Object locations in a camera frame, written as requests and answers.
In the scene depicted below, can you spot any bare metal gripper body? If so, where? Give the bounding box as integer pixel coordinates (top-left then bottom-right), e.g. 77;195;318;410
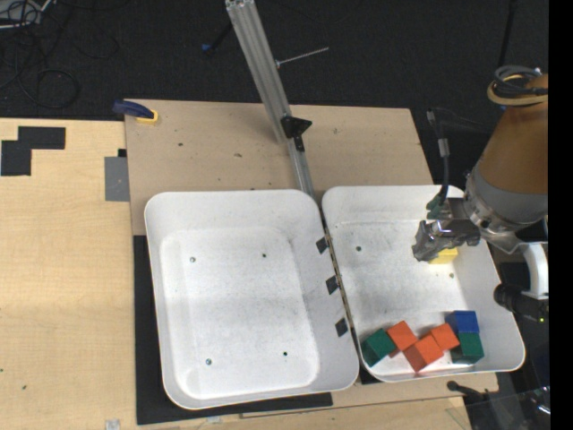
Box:
440;191;523;254

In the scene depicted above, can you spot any yellow cube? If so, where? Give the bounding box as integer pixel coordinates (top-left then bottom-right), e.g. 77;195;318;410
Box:
428;246;460;266

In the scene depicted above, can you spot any white plastic tray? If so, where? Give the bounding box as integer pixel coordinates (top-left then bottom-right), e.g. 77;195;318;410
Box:
321;184;526;383
143;188;361;410

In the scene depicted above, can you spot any blue cube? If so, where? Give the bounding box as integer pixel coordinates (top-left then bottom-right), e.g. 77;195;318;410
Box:
444;310;481;336

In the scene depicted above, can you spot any orange cube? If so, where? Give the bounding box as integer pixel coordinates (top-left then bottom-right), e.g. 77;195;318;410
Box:
429;322;461;353
385;320;419;358
402;333;445;373

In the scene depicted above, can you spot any green cube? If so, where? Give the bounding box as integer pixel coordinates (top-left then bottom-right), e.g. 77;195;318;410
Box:
449;331;486;365
360;328;398;367

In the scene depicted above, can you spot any pale wood board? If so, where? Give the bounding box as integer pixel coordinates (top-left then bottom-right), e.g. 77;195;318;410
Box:
123;99;500;420

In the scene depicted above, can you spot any black cylinder on white bracket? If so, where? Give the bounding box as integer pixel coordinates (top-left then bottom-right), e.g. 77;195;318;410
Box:
493;242;550;324

